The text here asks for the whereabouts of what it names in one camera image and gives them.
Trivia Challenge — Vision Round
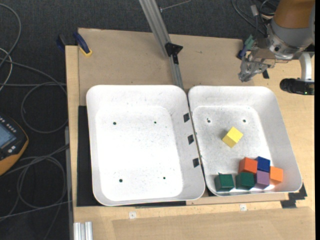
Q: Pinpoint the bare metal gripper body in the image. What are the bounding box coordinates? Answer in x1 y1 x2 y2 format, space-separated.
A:
246 36 306 69

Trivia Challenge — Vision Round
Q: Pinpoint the white plastic tray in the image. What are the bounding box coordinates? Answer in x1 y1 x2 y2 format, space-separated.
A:
85 84 206 207
187 85 303 197

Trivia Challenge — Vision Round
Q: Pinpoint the yellow cube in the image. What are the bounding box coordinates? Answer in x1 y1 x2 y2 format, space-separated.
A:
221 126 244 149

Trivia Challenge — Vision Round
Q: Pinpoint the dark orange cube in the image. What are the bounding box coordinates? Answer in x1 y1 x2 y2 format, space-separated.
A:
237 156 259 175

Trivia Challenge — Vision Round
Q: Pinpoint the blue cube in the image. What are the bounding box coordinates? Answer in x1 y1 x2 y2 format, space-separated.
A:
255 155 271 173

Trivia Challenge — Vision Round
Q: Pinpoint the light orange cube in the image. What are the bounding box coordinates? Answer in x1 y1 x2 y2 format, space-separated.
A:
269 166 284 184

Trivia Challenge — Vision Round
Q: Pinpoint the green cube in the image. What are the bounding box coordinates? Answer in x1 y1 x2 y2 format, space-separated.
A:
235 171 256 191
213 172 236 193

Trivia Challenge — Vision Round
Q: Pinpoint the purple cube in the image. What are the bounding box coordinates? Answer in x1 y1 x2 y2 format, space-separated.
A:
254 170 271 190

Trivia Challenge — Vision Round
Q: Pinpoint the pale brown flat board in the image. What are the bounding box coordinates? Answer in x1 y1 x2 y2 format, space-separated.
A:
77 27 287 206

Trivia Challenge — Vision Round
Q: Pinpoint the black cylinder on white bracket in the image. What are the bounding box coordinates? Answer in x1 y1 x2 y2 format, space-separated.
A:
279 51 315 96

